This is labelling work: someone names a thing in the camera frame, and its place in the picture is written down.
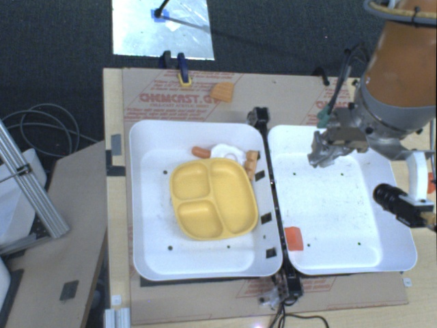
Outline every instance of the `metal plate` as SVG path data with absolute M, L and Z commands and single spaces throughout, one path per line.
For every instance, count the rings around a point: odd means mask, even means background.
M 214 60 L 206 0 L 170 0 L 163 18 L 153 11 L 164 0 L 113 0 L 113 52 L 159 57 L 170 50 L 189 59 Z

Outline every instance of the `yellow plate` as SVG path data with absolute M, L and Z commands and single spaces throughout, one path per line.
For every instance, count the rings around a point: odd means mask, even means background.
M 179 226 L 200 241 L 241 236 L 258 220 L 258 208 L 244 168 L 226 158 L 179 165 L 170 177 Z

